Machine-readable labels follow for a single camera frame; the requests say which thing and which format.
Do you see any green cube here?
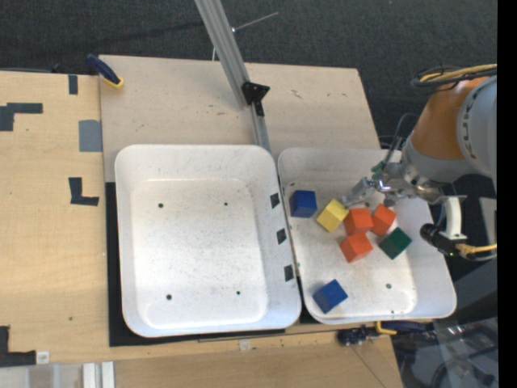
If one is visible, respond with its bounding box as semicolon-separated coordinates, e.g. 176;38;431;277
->
377;226;414;261

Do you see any blue cube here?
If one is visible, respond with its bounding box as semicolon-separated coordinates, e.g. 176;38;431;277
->
312;278;349;314
288;189;318;219

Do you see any white plastic tray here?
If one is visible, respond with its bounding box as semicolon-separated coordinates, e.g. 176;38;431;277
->
277;146;459;326
114;143;304;339

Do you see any black cylinder on white bracket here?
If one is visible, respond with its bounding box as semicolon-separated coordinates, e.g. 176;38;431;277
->
418;194;469;259

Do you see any orange cube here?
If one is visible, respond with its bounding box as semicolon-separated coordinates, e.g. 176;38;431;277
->
343;207;375;237
369;203;398;237
338;231;374;264

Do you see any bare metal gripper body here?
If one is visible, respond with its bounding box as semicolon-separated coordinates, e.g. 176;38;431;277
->
378;161;444;202

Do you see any yellow cube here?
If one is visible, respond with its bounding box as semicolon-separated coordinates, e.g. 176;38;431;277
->
315;198;350;234

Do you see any pale wood board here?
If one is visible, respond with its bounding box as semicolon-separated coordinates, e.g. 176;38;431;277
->
98;54;406;345

